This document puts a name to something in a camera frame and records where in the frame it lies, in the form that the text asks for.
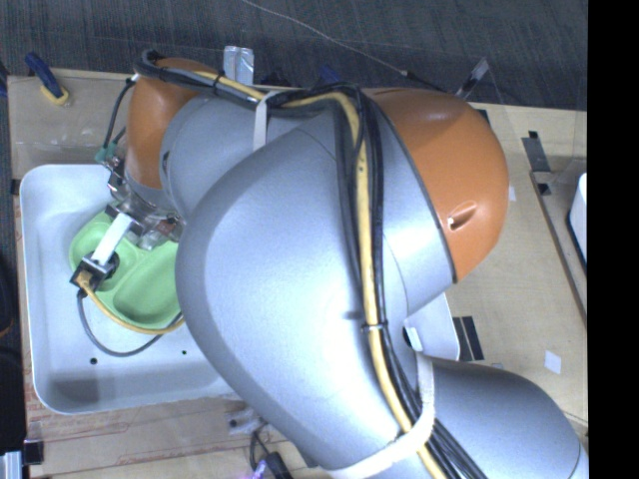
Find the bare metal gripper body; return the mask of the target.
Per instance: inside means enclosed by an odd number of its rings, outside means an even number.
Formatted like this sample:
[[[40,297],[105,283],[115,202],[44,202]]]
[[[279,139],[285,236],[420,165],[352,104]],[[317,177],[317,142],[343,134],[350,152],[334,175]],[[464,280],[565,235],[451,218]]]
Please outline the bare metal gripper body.
[[[123,214],[133,220],[128,238],[146,250],[165,242],[178,242],[183,220],[164,191],[137,181],[119,156],[108,159],[106,168],[110,171],[107,186],[113,198],[107,214],[112,218]]]

